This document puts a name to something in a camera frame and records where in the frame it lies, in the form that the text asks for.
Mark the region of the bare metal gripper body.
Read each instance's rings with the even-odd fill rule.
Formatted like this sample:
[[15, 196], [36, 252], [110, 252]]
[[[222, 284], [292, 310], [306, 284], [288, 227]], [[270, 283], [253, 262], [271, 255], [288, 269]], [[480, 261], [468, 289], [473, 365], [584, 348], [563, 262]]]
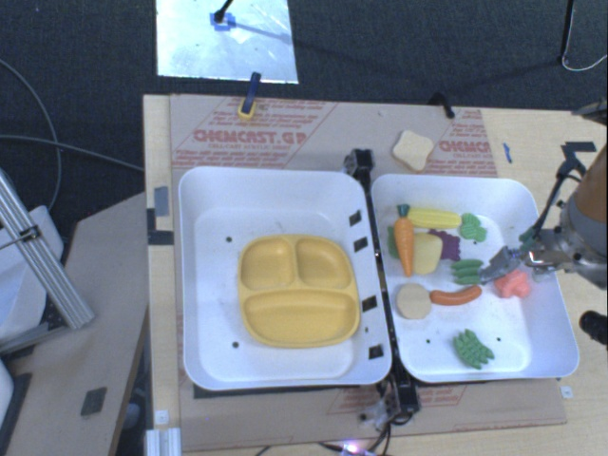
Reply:
[[596, 287], [607, 286], [607, 234], [580, 235], [567, 228], [542, 229], [522, 261], [535, 272], [577, 274]]

